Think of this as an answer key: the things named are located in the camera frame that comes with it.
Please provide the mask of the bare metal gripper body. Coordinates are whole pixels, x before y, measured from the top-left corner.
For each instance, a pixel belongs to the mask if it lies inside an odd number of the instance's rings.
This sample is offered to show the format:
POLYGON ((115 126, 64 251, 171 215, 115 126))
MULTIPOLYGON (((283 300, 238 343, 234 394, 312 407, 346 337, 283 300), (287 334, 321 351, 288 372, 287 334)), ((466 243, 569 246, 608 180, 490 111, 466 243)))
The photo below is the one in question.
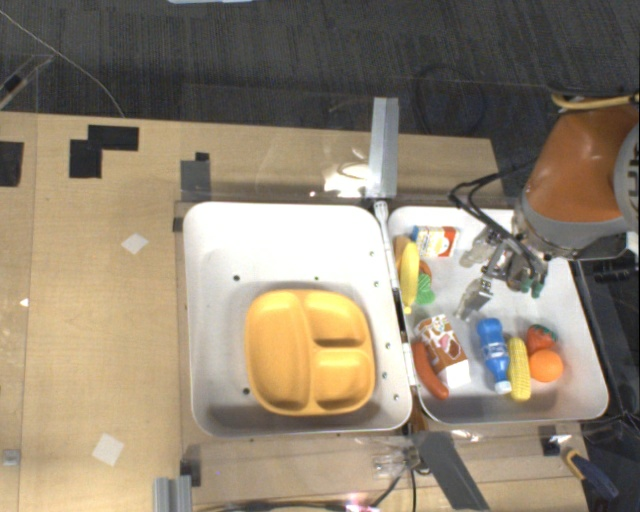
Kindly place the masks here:
POLYGON ((490 290, 492 282, 499 280, 510 290, 542 290, 549 259, 533 234, 517 224, 511 232, 496 223, 485 231, 489 256, 481 269, 483 287, 490 290))

